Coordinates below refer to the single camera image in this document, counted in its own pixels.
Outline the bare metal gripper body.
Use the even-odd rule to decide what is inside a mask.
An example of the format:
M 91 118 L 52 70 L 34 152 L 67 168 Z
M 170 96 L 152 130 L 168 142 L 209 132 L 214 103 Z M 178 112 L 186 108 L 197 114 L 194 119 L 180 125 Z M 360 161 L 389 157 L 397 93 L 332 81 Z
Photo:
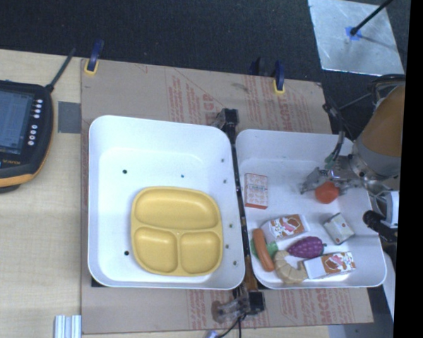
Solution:
M 365 188 L 378 179 L 378 174 L 358 155 L 341 155 L 330 168 L 328 178 L 335 185 L 337 181 L 359 180 L 361 188 Z

